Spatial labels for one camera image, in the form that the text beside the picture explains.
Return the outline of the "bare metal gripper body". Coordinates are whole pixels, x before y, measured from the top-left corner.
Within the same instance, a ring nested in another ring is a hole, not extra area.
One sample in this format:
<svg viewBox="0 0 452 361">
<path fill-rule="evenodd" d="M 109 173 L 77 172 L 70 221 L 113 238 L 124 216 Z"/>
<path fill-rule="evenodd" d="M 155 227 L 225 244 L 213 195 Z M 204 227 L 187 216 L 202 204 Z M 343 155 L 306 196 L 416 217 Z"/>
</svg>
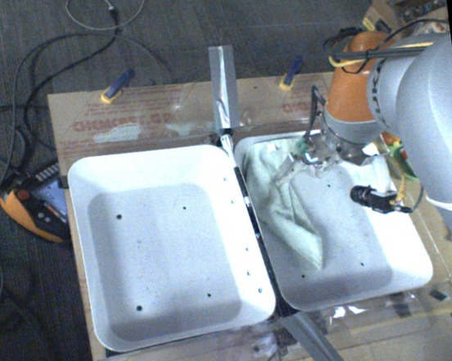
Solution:
<svg viewBox="0 0 452 361">
<path fill-rule="evenodd" d="M 364 144 L 347 142 L 332 133 L 317 131 L 305 134 L 296 142 L 298 157 L 305 165 L 326 170 L 341 162 L 368 165 L 373 156 L 366 154 Z"/>
</svg>

